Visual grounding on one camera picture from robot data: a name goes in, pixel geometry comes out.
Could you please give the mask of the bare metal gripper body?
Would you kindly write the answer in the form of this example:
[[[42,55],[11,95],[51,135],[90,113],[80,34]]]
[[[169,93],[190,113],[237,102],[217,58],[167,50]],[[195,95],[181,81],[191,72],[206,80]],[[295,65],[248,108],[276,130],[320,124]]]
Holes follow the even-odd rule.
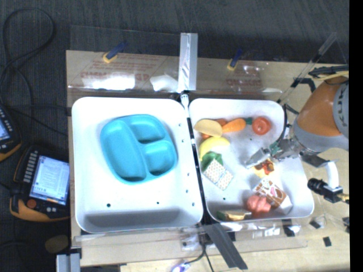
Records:
[[[284,160],[286,158],[297,158],[303,146],[295,139],[281,139],[269,146],[271,157],[274,160]]]

